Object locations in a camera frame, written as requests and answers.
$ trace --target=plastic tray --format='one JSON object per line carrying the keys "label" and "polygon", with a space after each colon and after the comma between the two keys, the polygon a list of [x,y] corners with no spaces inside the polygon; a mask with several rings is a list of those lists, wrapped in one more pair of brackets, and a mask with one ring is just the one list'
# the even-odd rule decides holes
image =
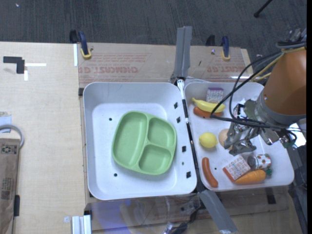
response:
{"label": "plastic tray", "polygon": [[130,170],[159,175],[166,172],[176,150],[173,125],[154,115],[129,111],[117,126],[112,155],[121,166]]}
{"label": "plastic tray", "polygon": [[[235,159],[236,156],[229,154],[228,150],[225,150],[220,143],[213,148],[203,148],[198,141],[199,136],[203,132],[212,132],[218,138],[218,134],[221,130],[230,127],[230,122],[221,121],[219,119],[202,118],[193,113],[195,104],[191,101],[192,97],[196,99],[205,100],[208,88],[223,88],[224,96],[226,96],[232,89],[234,83],[217,83],[217,82],[193,82],[185,86],[185,98],[188,107],[189,121],[191,125],[191,131],[194,139],[194,145],[197,154],[198,165],[200,168],[200,177],[203,184],[210,190],[214,191],[230,191],[241,190],[249,188],[259,187],[273,187],[273,186],[285,186],[292,183],[294,179],[293,167],[288,155],[287,150],[283,145],[277,141],[273,145],[267,145],[260,136],[251,139],[253,145],[257,149],[254,154],[268,153],[272,159],[272,176],[267,177],[262,183],[255,183],[249,185],[237,185],[229,180],[222,168]],[[235,107],[242,100],[256,100],[262,91],[263,86],[259,83],[249,82],[242,86],[234,93],[232,107]],[[222,117],[231,117],[229,113],[229,100],[224,102],[226,105],[222,112]],[[210,162],[210,168],[212,174],[218,181],[218,187],[214,188],[209,185],[204,177],[201,169],[201,161],[203,157],[208,157]]]}
{"label": "plastic tray", "polygon": [[[87,176],[90,193],[100,200],[184,195],[197,184],[179,89],[170,83],[95,82],[83,92]],[[145,112],[170,122],[176,148],[169,169],[160,175],[129,170],[112,157],[118,123],[129,111]]]}

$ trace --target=green plate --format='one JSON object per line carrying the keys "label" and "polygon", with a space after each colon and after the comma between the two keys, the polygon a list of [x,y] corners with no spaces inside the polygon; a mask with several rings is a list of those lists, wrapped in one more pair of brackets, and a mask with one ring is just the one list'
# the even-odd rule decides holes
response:
{"label": "green plate", "polygon": [[168,121],[140,111],[121,117],[112,146],[112,156],[120,166],[159,175],[171,166],[175,150],[176,130]]}

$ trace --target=gray carpet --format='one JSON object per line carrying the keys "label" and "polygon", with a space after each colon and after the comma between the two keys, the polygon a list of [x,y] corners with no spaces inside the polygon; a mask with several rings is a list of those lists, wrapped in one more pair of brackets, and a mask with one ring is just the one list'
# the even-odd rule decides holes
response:
{"label": "gray carpet", "polygon": [[215,35],[248,50],[251,61],[277,50],[290,30],[307,26],[307,0],[0,0],[0,41],[69,43],[71,29],[88,42],[176,44],[193,27],[192,45]]}

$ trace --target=brown paper bag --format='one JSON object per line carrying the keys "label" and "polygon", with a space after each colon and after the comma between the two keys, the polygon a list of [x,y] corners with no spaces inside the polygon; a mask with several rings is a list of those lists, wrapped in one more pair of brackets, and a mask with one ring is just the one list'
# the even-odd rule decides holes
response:
{"label": "brown paper bag", "polygon": [[19,166],[18,139],[0,138],[0,234],[12,234]]}

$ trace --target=wooden table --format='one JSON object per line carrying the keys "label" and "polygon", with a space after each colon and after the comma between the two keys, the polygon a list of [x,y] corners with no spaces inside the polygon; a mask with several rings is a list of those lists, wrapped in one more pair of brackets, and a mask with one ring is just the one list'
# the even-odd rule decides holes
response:
{"label": "wooden table", "polygon": [[[72,216],[83,215],[88,196],[73,45],[0,42],[0,53],[22,57],[25,63],[46,63],[46,67],[28,67],[27,81],[23,74],[16,73],[15,64],[0,63],[0,111],[10,112],[12,123],[25,135],[17,184],[20,210],[14,220],[14,233],[69,234],[69,221]],[[18,135],[12,132],[0,137]],[[300,225],[289,195],[286,200],[285,210],[236,215],[233,220],[240,233],[262,233],[260,230],[299,233]],[[163,228],[137,227],[127,232],[155,233],[157,230],[160,233]],[[122,233],[122,230],[103,232]],[[190,233],[217,234],[219,231],[211,219],[204,219],[196,221],[186,232]]]}

